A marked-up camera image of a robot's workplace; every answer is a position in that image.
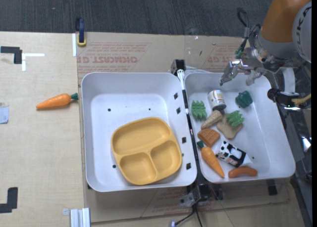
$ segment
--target tin can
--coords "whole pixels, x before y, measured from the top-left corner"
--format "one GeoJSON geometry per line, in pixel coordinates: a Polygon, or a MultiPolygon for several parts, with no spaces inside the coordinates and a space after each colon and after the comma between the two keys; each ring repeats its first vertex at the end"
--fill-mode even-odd
{"type": "Polygon", "coordinates": [[[227,107],[226,103],[224,102],[221,90],[212,90],[209,92],[208,101],[212,111],[221,111],[227,107]]]}

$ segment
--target clamp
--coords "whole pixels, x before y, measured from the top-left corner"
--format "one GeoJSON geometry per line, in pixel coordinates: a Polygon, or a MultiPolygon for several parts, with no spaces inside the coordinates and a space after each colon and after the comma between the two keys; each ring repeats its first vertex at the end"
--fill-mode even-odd
{"type": "Polygon", "coordinates": [[[79,32],[77,45],[80,47],[86,46],[86,37],[84,34],[84,20],[81,17],[76,18],[75,29],[79,32]]]}

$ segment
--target yellow plate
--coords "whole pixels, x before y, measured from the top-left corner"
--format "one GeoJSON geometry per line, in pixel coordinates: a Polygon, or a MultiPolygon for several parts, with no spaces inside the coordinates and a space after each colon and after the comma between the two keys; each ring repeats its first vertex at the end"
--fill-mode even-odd
{"type": "Polygon", "coordinates": [[[123,176],[132,184],[146,185],[175,173],[182,154],[168,124],[148,117],[125,124],[111,137],[111,149],[123,176]]]}

